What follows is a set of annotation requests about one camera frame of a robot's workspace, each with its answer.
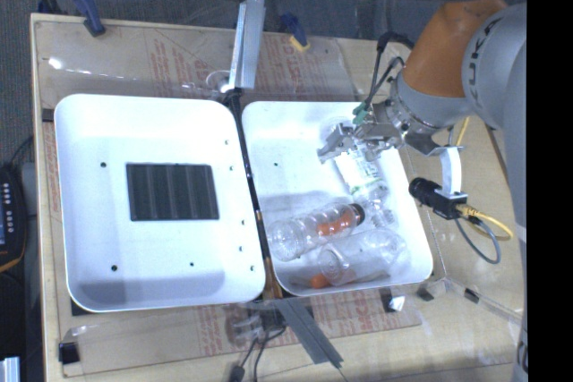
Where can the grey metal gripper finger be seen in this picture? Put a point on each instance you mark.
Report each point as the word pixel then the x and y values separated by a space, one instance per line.
pixel 342 131
pixel 332 150

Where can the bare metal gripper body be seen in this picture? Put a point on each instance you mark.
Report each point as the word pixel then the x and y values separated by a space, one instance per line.
pixel 384 130

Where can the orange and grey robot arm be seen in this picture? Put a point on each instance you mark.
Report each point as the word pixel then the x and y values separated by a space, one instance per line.
pixel 492 71

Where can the clear bottle with white label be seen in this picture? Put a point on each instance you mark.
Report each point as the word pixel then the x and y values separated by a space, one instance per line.
pixel 360 172

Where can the white plastic tray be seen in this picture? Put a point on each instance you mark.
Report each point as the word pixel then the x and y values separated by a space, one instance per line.
pixel 147 255
pixel 291 147

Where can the small clear plastic bottle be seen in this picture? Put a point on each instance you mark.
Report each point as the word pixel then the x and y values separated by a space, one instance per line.
pixel 379 210

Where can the clear bottle with black cap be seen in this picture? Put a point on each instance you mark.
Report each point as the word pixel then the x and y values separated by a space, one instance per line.
pixel 309 228

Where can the large clear plastic bottle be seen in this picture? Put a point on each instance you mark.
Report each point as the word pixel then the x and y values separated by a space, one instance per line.
pixel 362 255

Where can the orange toy carrot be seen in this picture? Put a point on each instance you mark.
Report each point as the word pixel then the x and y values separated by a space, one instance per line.
pixel 318 281

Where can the black ribbed rectangular pad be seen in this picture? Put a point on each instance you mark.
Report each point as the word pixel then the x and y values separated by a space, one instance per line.
pixel 172 192

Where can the brown cardboard board red print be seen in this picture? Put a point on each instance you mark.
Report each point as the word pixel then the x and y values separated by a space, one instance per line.
pixel 179 53

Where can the black cylinder on white bracket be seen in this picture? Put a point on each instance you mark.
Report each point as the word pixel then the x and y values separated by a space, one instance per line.
pixel 432 193

